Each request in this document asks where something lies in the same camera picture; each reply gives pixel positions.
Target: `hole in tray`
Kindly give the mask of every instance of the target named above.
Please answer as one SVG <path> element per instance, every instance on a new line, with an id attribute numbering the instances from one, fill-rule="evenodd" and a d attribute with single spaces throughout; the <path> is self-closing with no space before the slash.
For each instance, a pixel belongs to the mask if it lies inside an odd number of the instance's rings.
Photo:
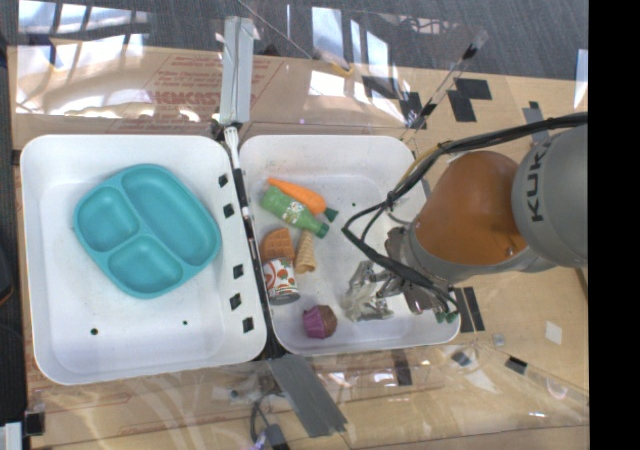
<path id="1" fill-rule="evenodd" d="M 242 299 L 240 298 L 240 292 L 238 292 L 233 297 L 229 297 L 229 304 L 231 304 L 232 311 L 242 304 Z"/>
<path id="2" fill-rule="evenodd" d="M 249 317 L 249 318 L 245 318 L 242 321 L 242 329 L 243 332 L 248 333 L 249 331 L 251 331 L 253 329 L 253 318 Z"/>

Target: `green bottle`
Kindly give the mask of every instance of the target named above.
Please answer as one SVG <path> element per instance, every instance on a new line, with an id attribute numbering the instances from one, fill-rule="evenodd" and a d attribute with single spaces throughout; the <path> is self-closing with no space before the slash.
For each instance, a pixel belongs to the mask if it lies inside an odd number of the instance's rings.
<path id="1" fill-rule="evenodd" d="M 278 187 L 271 186 L 267 189 L 260 206 L 277 215 L 284 222 L 309 230 L 317 237 L 324 238 L 329 231 L 328 224 L 316 219 L 305 205 L 286 195 Z"/>

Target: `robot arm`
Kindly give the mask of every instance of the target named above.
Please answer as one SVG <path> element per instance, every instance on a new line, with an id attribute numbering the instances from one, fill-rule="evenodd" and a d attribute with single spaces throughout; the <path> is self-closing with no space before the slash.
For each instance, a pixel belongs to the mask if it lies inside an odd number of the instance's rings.
<path id="1" fill-rule="evenodd" d="M 486 148 L 541 129 L 569 128 L 533 147 L 520 164 Z M 587 115 L 572 114 L 445 143 L 425 157 L 377 209 L 411 189 L 444 153 L 448 166 L 408 225 L 393 228 L 383 256 L 343 233 L 371 262 L 393 272 L 377 297 L 403 293 L 410 309 L 448 311 L 452 285 L 480 274 L 587 266 Z M 350 291 L 357 278 L 352 278 Z"/>

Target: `clear plastic panel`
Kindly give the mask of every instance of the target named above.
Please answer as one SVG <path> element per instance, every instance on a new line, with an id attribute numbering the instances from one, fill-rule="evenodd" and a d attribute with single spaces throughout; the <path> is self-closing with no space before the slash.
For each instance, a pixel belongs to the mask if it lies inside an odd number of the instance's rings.
<path id="1" fill-rule="evenodd" d="M 251 119 L 241 144 L 264 134 L 387 135 L 419 156 L 448 140 L 587 108 L 582 77 L 578 97 L 571 82 L 472 72 L 475 52 L 491 39 L 480 25 L 358 3 L 175 4 L 161 12 L 21 0 L 7 50 L 14 149 L 45 134 L 220 137 L 227 17 L 254 26 Z M 497 151 L 518 161 L 531 144 L 524 138 Z M 446 165 L 442 159 L 425 178 L 427 196 Z M 17 169 L 15 179 L 23 243 Z M 306 358 L 347 420 L 343 432 L 314 438 L 264 359 L 52 382 L 33 354 L 24 245 L 20 253 L 28 409 L 46 420 L 33 448 L 249 449 L 252 432 L 259 437 L 273 423 L 292 448 L 449 448 L 481 437 L 493 447 L 545 437 L 589 446 L 586 271 L 469 279 L 455 291 L 467 309 L 461 330 L 446 344 Z"/>

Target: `can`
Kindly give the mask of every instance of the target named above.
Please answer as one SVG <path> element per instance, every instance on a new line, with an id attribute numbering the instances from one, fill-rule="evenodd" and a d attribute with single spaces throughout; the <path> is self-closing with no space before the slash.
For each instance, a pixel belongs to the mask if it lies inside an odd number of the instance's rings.
<path id="1" fill-rule="evenodd" d="M 293 271 L 293 260 L 273 258 L 262 264 L 267 295 L 273 304 L 287 304 L 300 298 Z"/>

